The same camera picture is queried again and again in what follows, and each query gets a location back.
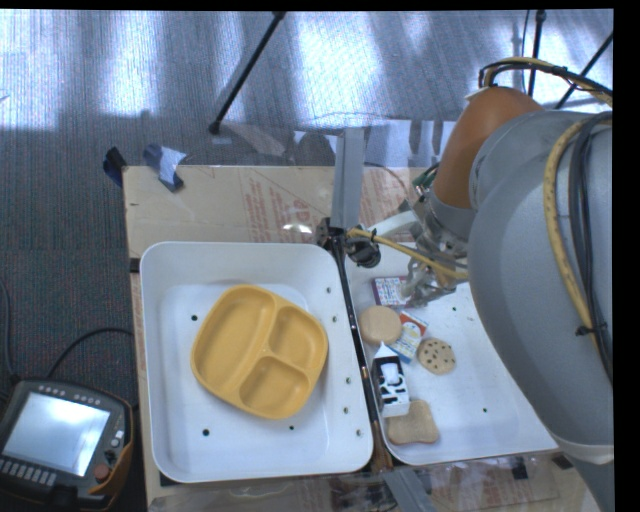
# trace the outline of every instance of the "gray carpet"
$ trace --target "gray carpet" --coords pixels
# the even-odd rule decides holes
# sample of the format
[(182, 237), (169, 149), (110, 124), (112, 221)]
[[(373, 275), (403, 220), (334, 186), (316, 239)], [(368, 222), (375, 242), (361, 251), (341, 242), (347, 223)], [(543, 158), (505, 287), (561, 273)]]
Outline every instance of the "gray carpet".
[[(576, 73), (613, 30), (613, 9), (546, 14), (539, 57)], [(132, 328), (122, 191), (102, 170), (111, 147), (131, 165), (150, 143), (187, 163), (327, 163), (319, 146), (269, 159), (224, 123), (223, 144), (207, 130), (271, 20), (268, 11), (0, 10), (0, 278), (18, 375), (42, 376), (87, 331)], [(287, 147), (300, 132), (455, 121), (479, 69), (531, 56), (534, 31), (535, 10), (288, 13), (225, 120)], [(612, 87), (613, 45), (588, 77)], [(539, 75), (534, 98), (552, 108), (567, 88)], [(576, 92), (564, 108), (602, 106)], [(408, 164), (373, 144), (375, 163)], [(137, 402), (123, 334), (82, 343), (55, 376)], [(0, 390), (9, 389), (3, 361)], [(41, 509), (0, 496), (0, 510)], [(139, 453), (115, 510), (145, 510)]]

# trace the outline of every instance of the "divided plate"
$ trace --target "divided plate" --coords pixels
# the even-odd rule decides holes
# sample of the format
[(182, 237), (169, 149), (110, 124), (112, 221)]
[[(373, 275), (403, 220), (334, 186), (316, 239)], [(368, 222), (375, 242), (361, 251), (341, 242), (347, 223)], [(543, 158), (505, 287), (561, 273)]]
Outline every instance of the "divided plate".
[[(145, 251), (140, 277), (151, 448), (160, 472), (204, 483), (346, 473), (369, 461), (373, 437), (360, 367), (327, 251), (312, 244), (161, 242)], [(316, 385), (287, 418), (247, 414), (210, 393), (192, 371), (191, 349), (207, 314), (238, 285), (279, 295), (326, 333)]]
[(229, 288), (204, 319), (191, 369), (214, 395), (256, 416), (282, 419), (306, 403), (327, 357), (322, 324), (253, 285)]

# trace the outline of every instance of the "black cable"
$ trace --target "black cable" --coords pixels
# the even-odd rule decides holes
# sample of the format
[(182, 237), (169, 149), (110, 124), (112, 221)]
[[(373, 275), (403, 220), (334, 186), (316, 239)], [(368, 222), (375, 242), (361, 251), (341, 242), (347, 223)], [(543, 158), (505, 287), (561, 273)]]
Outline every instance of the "black cable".
[[(490, 68), (495, 68), (494, 70), (492, 70), (491, 75), (489, 75), (488, 77), (489, 82), (492, 85), (495, 85), (494, 80), (496, 76), (498, 76), (500, 73), (503, 73), (505, 71), (512, 71), (515, 69), (531, 69), (531, 70), (536, 69), (538, 71), (543, 71), (545, 73), (549, 73), (551, 75), (562, 78), (563, 80), (567, 81), (571, 86), (574, 86), (575, 89), (577, 90), (600, 92), (610, 97), (613, 97), (613, 91), (611, 89), (603, 86), (602, 84), (599, 84), (598, 82), (595, 82), (594, 80), (591, 80), (589, 78), (573, 73), (565, 67), (539, 64), (537, 62), (520, 62), (516, 60), (509, 60), (509, 59), (504, 59), (500, 62), (494, 62), (492, 64), (484, 66), (480, 70), (478, 75), (478, 85), (480, 88), (484, 87), (484, 82), (485, 82), (484, 75), (487, 69), (490, 69)], [(580, 87), (574, 82), (582, 82), (586, 84), (589, 87), (589, 89)]]
[(404, 189), (404, 194), (407, 196), (407, 199), (409, 198), (409, 189), (407, 189), (407, 186), (405, 185), (404, 181), (402, 181), (402, 179), (395, 173), (393, 172), (391, 169), (389, 169), (386, 165), (382, 165), (382, 164), (376, 164), (375, 162), (363, 162), (364, 165), (368, 165), (370, 167), (377, 167), (379, 169), (382, 169), (384, 171), (386, 171), (388, 174), (390, 174), (399, 184), (400, 186)]
[[(613, 32), (611, 32), (611, 34), (609, 34), (609, 37), (607, 37), (607, 39), (605, 40), (604, 43), (602, 43), (602, 46), (600, 46), (600, 48), (598, 49), (598, 51), (593, 55), (593, 57), (591, 58), (591, 60), (589, 61), (589, 63), (585, 66), (585, 68), (580, 72), (580, 76), (584, 77), (587, 75), (587, 73), (591, 70), (591, 68), (593, 67), (593, 65), (597, 62), (597, 60), (600, 58), (600, 56), (604, 53), (604, 51), (607, 49), (607, 47), (609, 46), (609, 44), (611, 44), (611, 41), (613, 41)], [(571, 87), (569, 87), (569, 90), (565, 93), (565, 95), (560, 99), (560, 101), (557, 103), (557, 105), (555, 107), (553, 107), (555, 110), (560, 109), (565, 102), (569, 99), (569, 96), (571, 96), (571, 94), (573, 93), (573, 91), (575, 91), (576, 87), (575, 85), (572, 85)]]
[(7, 370), (9, 371), (9, 379), (11, 379), (12, 384), (15, 384), (20, 377), (13, 371), (13, 364), (11, 363), (11, 349), (9, 346), (11, 343), (11, 306), (9, 303), (9, 292), (7, 291), (7, 287), (2, 279), (0, 279), (0, 288), (2, 288), (2, 302), (4, 303), (4, 361), (7, 366)]
[[(520, 47), (520, 56), (524, 57), (525, 38), (527, 37), (527, 26), (529, 25), (529, 16), (531, 15), (531, 9), (527, 9), (527, 15), (524, 18), (524, 28), (522, 29), (522, 46)], [(527, 86), (524, 83), (524, 73), (522, 73), (522, 91), (527, 92)]]
[(67, 347), (62, 351), (62, 353), (58, 356), (58, 358), (49, 367), (49, 371), (47, 371), (47, 373), (45, 375), (45, 378), (47, 378), (47, 379), (51, 378), (51, 376), (53, 375), (53, 372), (56, 370), (56, 368), (60, 365), (60, 363), (64, 360), (64, 358), (67, 356), (67, 354), (69, 352), (71, 352), (71, 350), (76, 345), (78, 345), (79, 343), (83, 342), (87, 338), (90, 338), (91, 336), (94, 336), (94, 335), (102, 333), (102, 332), (121, 332), (121, 333), (124, 333), (124, 334), (129, 334), (130, 336), (133, 336), (133, 332), (131, 332), (129, 329), (123, 329), (121, 327), (99, 327), (97, 329), (93, 329), (92, 331), (89, 331), (89, 332), (83, 334), (82, 336), (80, 336), (76, 340), (74, 340), (71, 343), (69, 343), (69, 345), (67, 345)]
[(612, 119), (613, 112), (602, 112), (585, 123), (578, 133), (569, 166), (569, 220), (573, 245), (591, 317), (592, 332), (611, 384), (613, 384), (613, 339), (593, 289), (593, 242), (589, 216), (587, 158), (593, 129), (598, 124)]

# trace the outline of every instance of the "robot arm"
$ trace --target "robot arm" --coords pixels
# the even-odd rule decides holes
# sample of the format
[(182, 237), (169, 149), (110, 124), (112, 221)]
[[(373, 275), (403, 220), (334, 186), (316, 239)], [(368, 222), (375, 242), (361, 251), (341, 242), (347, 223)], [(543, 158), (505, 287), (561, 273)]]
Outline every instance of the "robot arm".
[[(412, 233), (419, 251), (451, 269), (466, 263), (506, 368), (601, 509), (613, 511), (611, 112), (545, 110), (491, 85), (496, 66), (485, 69), (493, 75), (469, 98), (413, 205), (421, 229)], [(408, 274), (415, 306), (459, 281), (415, 258)]]

